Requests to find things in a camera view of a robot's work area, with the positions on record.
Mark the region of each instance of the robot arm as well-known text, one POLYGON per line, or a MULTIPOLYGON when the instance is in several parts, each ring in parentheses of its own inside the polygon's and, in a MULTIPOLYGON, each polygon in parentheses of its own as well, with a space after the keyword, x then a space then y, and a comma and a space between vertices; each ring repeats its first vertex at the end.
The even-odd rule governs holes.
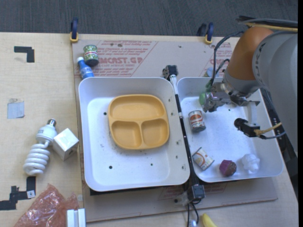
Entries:
POLYGON ((262 87, 270 92, 278 117, 297 154, 297 55, 298 33, 273 32, 264 27, 247 29, 232 53, 222 82, 213 83, 200 100, 203 110, 213 112, 217 107, 231 103, 258 105, 248 99, 262 87))

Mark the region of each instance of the white tray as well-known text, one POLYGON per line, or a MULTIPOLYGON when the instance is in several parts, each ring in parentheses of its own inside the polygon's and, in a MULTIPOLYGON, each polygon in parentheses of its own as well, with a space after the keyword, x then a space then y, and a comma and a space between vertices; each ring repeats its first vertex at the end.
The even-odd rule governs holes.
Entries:
POLYGON ((87 78, 79 84, 88 186, 98 192, 142 187, 180 185, 189 178, 189 166, 171 83, 163 78, 87 78), (165 105, 169 139, 161 147, 127 150, 110 134, 108 105, 128 94, 151 94, 165 105))
MULTIPOLYGON (((250 138, 234 126, 237 118, 247 120, 246 107, 224 105, 218 107, 215 112, 203 112, 199 95, 205 90, 208 81, 209 78, 182 78, 177 84, 190 151, 193 154, 202 147, 214 159, 214 162, 204 171, 194 163, 196 175, 208 183, 279 175, 283 170, 283 158, 277 140, 250 138), (198 133, 191 131, 188 113, 193 110, 203 112, 206 126, 204 131, 198 133), (256 173, 248 172, 243 168, 241 158, 247 153, 255 154, 260 159, 259 170, 256 173), (226 177, 221 174, 219 165, 223 160, 232 160, 237 164, 234 175, 226 177)), ((255 92, 249 100, 260 101, 257 106, 257 120, 261 129, 272 127, 260 91, 255 92)), ((265 135, 273 136, 274 133, 271 131, 265 135)))

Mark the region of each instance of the yellow divided plate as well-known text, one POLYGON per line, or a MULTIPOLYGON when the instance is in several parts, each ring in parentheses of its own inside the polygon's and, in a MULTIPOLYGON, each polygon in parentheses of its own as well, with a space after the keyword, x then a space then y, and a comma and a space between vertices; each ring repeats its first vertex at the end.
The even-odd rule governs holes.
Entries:
POLYGON ((160 147, 169 138, 165 106, 153 95, 115 97, 108 106, 108 119, 115 143, 125 149, 160 147))

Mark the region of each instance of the cardboard sheet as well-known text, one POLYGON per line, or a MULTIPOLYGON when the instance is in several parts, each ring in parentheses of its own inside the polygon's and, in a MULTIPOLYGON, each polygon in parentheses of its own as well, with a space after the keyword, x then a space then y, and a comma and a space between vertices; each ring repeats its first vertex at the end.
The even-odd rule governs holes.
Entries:
MULTIPOLYGON (((105 219, 186 211, 186 207, 174 202, 175 197, 183 192, 181 186, 108 192, 99 195, 90 194, 90 189, 84 178, 78 94, 81 77, 79 66, 77 65, 77 58, 80 56, 84 57, 83 47, 88 44, 94 44, 98 48, 99 64, 92 68, 96 77, 162 77, 162 71, 167 65, 177 65, 179 73, 177 79, 204 76, 207 69, 213 67, 215 44, 105 40, 79 40, 77 43, 72 44, 86 221, 93 222, 105 219)), ((229 59, 231 55, 232 48, 227 41, 217 50, 217 66, 223 60, 229 59)), ((219 71, 219 76, 223 75, 222 70, 226 66, 227 64, 219 71)), ((277 199, 271 178, 212 183, 205 184, 204 187, 206 197, 196 205, 197 209, 277 199)))

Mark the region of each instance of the gray carpet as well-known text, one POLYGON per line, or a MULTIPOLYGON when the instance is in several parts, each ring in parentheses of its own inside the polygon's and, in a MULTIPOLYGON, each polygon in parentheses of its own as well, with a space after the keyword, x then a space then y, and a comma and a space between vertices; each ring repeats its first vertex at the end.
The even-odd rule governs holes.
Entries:
MULTIPOLYGON (((0 32, 69 33, 77 17, 80 34, 195 36, 213 22, 226 36, 246 29, 239 16, 298 21, 298 0, 0 0, 0 32)), ((298 197, 297 157, 279 144, 298 197)))

